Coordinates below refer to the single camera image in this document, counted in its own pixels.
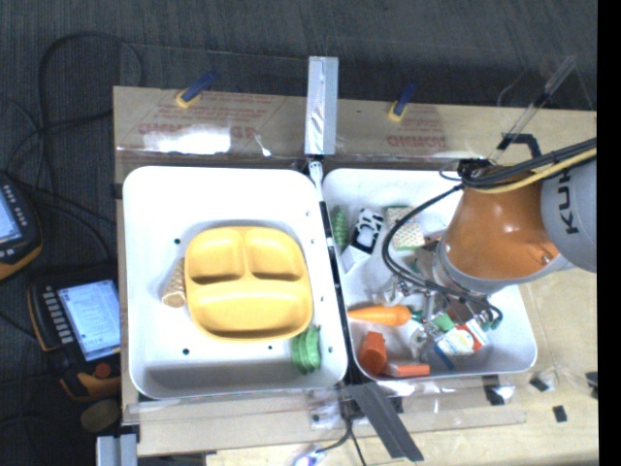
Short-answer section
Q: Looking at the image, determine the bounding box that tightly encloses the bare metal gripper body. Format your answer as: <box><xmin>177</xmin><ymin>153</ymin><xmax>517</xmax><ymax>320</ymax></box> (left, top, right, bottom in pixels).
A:
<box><xmin>431</xmin><ymin>286</ymin><xmax>492</xmax><ymax>332</ymax></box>

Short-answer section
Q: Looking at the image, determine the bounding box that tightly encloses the white carton orange blue print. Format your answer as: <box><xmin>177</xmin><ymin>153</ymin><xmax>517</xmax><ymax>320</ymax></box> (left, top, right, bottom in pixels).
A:
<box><xmin>432</xmin><ymin>321</ymin><xmax>491</xmax><ymax>372</ymax></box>

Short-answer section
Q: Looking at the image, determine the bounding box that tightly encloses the orange and white box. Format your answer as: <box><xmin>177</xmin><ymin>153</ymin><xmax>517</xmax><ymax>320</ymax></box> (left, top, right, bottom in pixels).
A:
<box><xmin>381</xmin><ymin>362</ymin><xmax>432</xmax><ymax>380</ymax></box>

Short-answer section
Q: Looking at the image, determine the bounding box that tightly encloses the orange carrot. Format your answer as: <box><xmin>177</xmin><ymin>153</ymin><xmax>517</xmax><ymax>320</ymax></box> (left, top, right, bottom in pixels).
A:
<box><xmin>346</xmin><ymin>304</ymin><xmax>424</xmax><ymax>328</ymax></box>

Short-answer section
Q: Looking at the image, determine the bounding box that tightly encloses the white plastic tray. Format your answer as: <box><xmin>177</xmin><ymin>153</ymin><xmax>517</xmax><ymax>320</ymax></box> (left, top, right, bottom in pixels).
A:
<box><xmin>121</xmin><ymin>165</ymin><xmax>349</xmax><ymax>401</ymax></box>
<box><xmin>321</xmin><ymin>167</ymin><xmax>539</xmax><ymax>383</ymax></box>

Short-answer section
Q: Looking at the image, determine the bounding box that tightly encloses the green and yellow patterned packet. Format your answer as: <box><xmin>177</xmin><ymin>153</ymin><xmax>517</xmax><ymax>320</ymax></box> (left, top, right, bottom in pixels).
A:
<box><xmin>384</xmin><ymin>205</ymin><xmax>428</xmax><ymax>252</ymax></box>

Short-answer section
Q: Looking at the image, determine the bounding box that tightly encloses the black and white carton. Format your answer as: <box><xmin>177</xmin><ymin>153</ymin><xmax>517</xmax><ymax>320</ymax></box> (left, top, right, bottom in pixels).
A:
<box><xmin>341</xmin><ymin>207</ymin><xmax>385</xmax><ymax>274</ymax></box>

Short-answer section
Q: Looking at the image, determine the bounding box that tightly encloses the green pea pod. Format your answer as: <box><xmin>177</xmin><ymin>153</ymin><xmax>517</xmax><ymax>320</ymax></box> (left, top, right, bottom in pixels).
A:
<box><xmin>289</xmin><ymin>324</ymin><xmax>323</xmax><ymax>376</ymax></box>

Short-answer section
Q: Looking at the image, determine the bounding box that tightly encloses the green ribbed toy vegetable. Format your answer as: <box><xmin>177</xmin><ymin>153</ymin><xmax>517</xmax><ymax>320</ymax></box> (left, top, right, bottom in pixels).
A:
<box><xmin>331</xmin><ymin>206</ymin><xmax>350</xmax><ymax>252</ymax></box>

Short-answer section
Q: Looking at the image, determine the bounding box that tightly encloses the yellow divided plate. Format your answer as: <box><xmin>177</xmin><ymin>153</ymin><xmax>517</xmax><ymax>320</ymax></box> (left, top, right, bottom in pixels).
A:
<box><xmin>183</xmin><ymin>225</ymin><xmax>314</xmax><ymax>344</ymax></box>

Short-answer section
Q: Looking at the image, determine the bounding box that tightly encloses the tan waffle cone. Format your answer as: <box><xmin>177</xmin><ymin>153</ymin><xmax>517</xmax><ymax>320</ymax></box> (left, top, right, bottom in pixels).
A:
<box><xmin>160</xmin><ymin>257</ymin><xmax>188</xmax><ymax>310</ymax></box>

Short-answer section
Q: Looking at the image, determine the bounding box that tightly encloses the brown cardboard board red print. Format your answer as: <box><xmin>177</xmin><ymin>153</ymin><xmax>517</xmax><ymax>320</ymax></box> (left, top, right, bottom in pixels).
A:
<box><xmin>112</xmin><ymin>84</ymin><xmax>599</xmax><ymax>457</ymax></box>

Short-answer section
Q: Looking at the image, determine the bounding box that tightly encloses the black block with thin wires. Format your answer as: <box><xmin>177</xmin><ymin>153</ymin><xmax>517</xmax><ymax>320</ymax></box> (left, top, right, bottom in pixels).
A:
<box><xmin>338</xmin><ymin>388</ymin><xmax>363</xmax><ymax>422</ymax></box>

